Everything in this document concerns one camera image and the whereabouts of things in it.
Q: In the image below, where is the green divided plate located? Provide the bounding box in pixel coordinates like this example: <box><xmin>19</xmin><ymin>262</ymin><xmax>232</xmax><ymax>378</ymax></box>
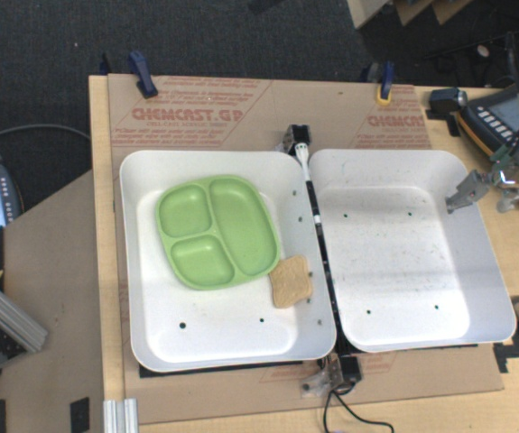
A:
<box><xmin>153</xmin><ymin>174</ymin><xmax>283</xmax><ymax>292</ymax></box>

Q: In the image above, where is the thin black and white rod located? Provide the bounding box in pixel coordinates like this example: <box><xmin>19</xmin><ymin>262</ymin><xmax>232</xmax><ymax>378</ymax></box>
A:
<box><xmin>294</xmin><ymin>143</ymin><xmax>347</xmax><ymax>356</ymax></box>

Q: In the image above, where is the black block with thin wires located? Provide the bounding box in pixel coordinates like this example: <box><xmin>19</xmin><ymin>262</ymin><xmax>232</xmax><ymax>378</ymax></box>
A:
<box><xmin>280</xmin><ymin>123</ymin><xmax>312</xmax><ymax>153</ymax></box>
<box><xmin>301</xmin><ymin>354</ymin><xmax>364</xmax><ymax>399</ymax></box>

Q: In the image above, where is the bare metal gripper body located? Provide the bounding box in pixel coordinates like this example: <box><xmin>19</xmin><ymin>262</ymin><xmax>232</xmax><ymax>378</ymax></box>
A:
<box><xmin>488</xmin><ymin>162</ymin><xmax>519</xmax><ymax>214</ymax></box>

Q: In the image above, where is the tan bread slice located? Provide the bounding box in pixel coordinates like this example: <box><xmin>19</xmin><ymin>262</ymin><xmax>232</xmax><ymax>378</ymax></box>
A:
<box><xmin>267</xmin><ymin>253</ymin><xmax>315</xmax><ymax>309</ymax></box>

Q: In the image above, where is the brown cardboard board red print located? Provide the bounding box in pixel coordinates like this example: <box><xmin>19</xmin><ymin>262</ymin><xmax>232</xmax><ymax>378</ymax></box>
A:
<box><xmin>107</xmin><ymin>73</ymin><xmax>506</xmax><ymax>426</ymax></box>

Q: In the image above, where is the white plastic tray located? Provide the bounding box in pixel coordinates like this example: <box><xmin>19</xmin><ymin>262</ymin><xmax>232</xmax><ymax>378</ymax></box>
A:
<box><xmin>307</xmin><ymin>148</ymin><xmax>518</xmax><ymax>355</ymax></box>
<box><xmin>118</xmin><ymin>150</ymin><xmax>338</xmax><ymax>373</ymax></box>

